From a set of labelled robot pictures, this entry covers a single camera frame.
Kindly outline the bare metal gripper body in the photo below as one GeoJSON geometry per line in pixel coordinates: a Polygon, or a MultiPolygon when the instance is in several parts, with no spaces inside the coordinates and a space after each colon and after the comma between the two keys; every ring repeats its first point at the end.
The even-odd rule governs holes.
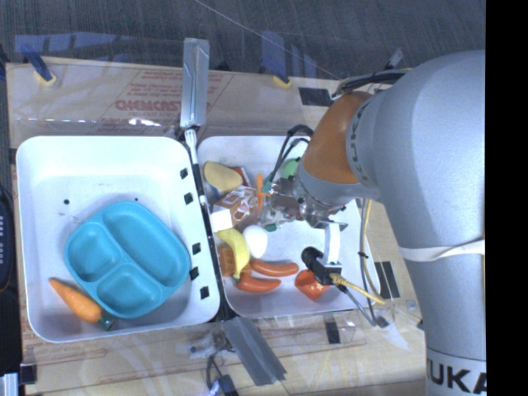
{"type": "Polygon", "coordinates": [[[325,229],[334,223],[330,217],[345,209],[345,205],[329,204],[311,196],[301,182],[294,178],[280,178],[271,184],[264,197],[260,225],[275,230],[282,224],[304,221],[315,229],[325,229]]]}

